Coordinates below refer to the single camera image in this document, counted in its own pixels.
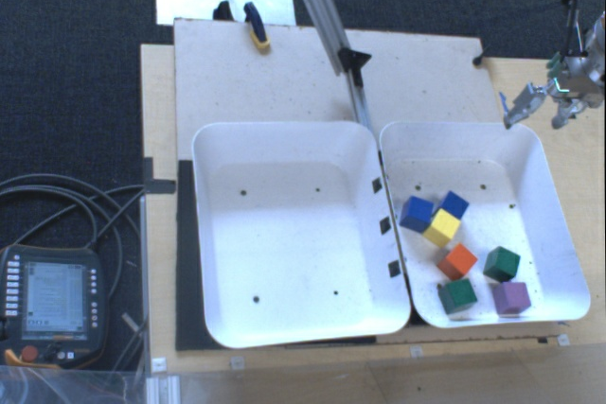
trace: blue block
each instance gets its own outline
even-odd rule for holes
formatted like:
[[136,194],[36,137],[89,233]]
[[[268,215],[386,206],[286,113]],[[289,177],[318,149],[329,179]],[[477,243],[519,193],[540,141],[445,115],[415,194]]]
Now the blue block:
[[419,197],[411,196],[400,215],[400,226],[422,233],[429,227],[434,213],[434,205]]
[[455,216],[457,219],[462,220],[463,214],[465,214],[465,211],[469,206],[469,202],[457,196],[454,192],[449,191],[444,200],[440,203],[438,209],[444,209],[451,216]]

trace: yellow block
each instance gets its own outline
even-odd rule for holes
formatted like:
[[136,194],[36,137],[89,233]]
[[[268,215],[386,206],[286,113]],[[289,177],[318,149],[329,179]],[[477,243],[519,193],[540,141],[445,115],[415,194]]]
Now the yellow block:
[[436,246],[443,248],[455,237],[461,221],[444,209],[438,209],[432,223],[425,229],[423,235]]

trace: orange block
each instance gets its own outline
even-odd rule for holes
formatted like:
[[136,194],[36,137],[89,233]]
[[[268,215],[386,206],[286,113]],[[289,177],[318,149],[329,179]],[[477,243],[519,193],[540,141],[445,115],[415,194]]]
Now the orange block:
[[465,276],[477,261],[477,257],[460,242],[454,246],[437,266],[453,281]]

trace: wooden table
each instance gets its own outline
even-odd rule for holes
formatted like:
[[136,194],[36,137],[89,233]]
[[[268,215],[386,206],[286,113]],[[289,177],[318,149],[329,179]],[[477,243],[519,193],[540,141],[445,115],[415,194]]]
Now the wooden table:
[[[144,45],[141,50],[145,156],[153,158],[157,179],[177,179],[174,49]],[[496,93],[513,99],[524,84],[544,82],[544,61],[485,59]],[[547,347],[558,351],[558,336],[572,345],[606,343],[604,293],[604,110],[591,110],[560,131],[551,129],[555,105],[547,101],[525,122],[539,134],[552,170],[568,227],[575,242],[592,296],[588,315],[577,322],[496,325],[443,330],[415,326],[378,343],[354,346],[289,346],[248,350],[176,352],[175,268],[176,195],[147,196],[147,233],[150,299],[150,357],[166,359],[171,373],[222,371],[233,357],[244,357],[246,369],[312,365],[366,365],[393,359],[453,354],[502,355]],[[582,360],[580,353],[575,354]]]

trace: green block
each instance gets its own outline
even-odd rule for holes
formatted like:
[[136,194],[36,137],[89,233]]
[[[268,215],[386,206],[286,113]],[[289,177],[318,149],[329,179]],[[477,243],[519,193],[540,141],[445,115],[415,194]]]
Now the green block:
[[489,252],[484,265],[484,275],[499,283],[514,278],[520,266],[520,256],[501,246]]
[[448,315],[467,309],[477,302],[469,279],[459,279],[447,283],[437,290],[437,295]]

